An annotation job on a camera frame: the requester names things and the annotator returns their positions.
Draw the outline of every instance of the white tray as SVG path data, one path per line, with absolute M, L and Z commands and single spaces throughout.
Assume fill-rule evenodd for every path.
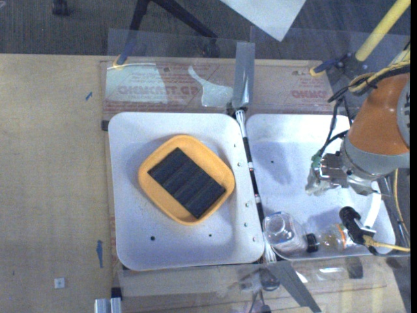
M 326 140 L 331 115 L 254 115 L 246 128 L 253 158 L 259 194 L 265 216 L 277 211 L 290 213 L 305 228 L 307 233 L 318 233 L 325 226 L 340 223 L 339 210 L 351 206 L 367 217 L 372 196 L 356 194 L 351 188 L 328 190 L 322 196 L 308 196 L 304 190 L 307 183 L 311 156 Z M 349 129 L 346 117 L 339 116 L 334 135 Z M 339 150 L 340 141 L 328 146 L 326 152 Z M 388 213 L 382 203 L 374 227 L 374 239 L 395 244 L 395 234 Z M 378 248 L 379 252 L 388 252 Z M 366 247 L 356 246 L 342 253 L 319 250 L 316 253 L 290 258 L 336 258 L 370 254 Z
M 236 181 L 228 200 L 194 226 L 166 216 L 137 182 L 141 163 L 177 134 L 202 141 L 232 169 Z M 109 123 L 109 142 L 117 255 L 127 268 L 143 271 L 251 263 L 262 256 L 262 229 L 234 119 L 213 113 L 120 113 Z

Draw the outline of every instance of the gray floor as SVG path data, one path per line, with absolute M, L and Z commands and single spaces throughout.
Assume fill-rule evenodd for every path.
M 106 55 L 110 29 L 127 29 L 136 0 L 68 0 L 71 15 L 51 13 L 52 0 L 0 0 L 0 52 Z M 177 0 L 220 38 L 249 40 L 249 21 L 219 0 Z M 257 58 L 330 59 L 355 50 L 395 0 L 307 0 L 288 36 L 278 42 L 258 33 Z M 149 5 L 141 24 L 151 33 L 194 35 L 158 6 Z M 393 26 L 369 64 L 383 67 L 410 36 L 410 9 Z M 409 227 L 409 175 L 401 171 L 400 200 Z M 395 271 L 407 312 L 411 311 L 410 259 L 387 261 Z

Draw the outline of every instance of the blue tape mark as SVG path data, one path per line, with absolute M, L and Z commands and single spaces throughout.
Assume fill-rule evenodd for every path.
M 97 241 L 97 247 L 96 247 L 98 261 L 100 262 L 100 268 L 103 268 L 103 246 L 102 246 L 102 243 L 103 243 L 103 241 L 98 240 Z

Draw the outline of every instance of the wooden surface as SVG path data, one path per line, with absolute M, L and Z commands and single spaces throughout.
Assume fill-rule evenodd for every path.
M 92 312 L 96 298 L 110 296 L 112 200 L 108 203 L 107 134 L 100 128 L 100 62 L 106 59 L 0 55 L 2 312 Z M 383 260 L 376 263 L 383 281 L 361 291 L 344 290 L 339 282 L 338 292 L 330 286 L 314 295 L 319 305 L 404 312 L 391 269 Z M 65 288 L 56 290 L 54 278 L 60 277 Z M 288 296 L 277 300 L 292 303 L 275 308 L 296 308 Z M 236 307 L 222 312 L 237 312 Z

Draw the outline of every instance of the small white square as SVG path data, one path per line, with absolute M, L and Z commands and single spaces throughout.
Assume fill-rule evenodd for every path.
M 65 288 L 65 278 L 55 278 L 55 280 L 53 280 L 54 284 L 55 284 L 55 289 L 62 289 Z

